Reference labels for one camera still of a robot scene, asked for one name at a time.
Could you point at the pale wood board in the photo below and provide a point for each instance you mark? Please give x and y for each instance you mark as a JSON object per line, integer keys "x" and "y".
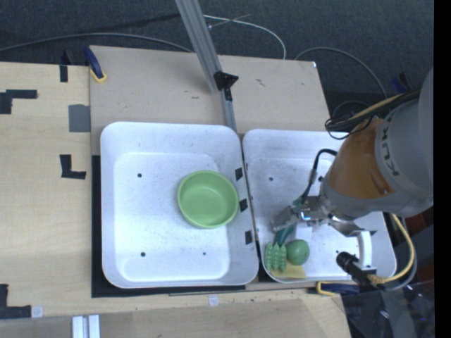
{"x": 158, "y": 90}

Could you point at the green bowl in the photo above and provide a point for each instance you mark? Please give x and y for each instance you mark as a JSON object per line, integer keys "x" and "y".
{"x": 208, "y": 201}

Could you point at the white plastic tray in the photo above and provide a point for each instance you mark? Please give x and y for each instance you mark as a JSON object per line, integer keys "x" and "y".
{"x": 338, "y": 252}
{"x": 148, "y": 224}

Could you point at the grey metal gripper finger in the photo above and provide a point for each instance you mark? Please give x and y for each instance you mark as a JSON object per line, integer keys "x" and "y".
{"x": 283, "y": 218}
{"x": 304, "y": 232}

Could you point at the black cylinder on white bracket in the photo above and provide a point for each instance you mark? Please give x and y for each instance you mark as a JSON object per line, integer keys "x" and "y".
{"x": 364, "y": 248}

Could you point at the green pea pod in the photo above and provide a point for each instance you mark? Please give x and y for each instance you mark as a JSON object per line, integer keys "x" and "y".
{"x": 268, "y": 256}
{"x": 276, "y": 257}
{"x": 283, "y": 258}

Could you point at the dark green toy vegetable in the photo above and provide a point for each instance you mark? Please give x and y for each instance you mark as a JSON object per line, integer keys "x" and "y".
{"x": 283, "y": 237}

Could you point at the yellow cheese slice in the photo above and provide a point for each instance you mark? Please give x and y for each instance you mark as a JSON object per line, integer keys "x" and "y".
{"x": 295, "y": 272}

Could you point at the green apple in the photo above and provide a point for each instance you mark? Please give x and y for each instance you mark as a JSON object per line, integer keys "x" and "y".
{"x": 298, "y": 252}

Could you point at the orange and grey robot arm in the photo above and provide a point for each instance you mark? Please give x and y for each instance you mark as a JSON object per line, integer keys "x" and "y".
{"x": 366, "y": 167}

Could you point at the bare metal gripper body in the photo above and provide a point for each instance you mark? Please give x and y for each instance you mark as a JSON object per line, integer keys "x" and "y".
{"x": 315, "y": 208}

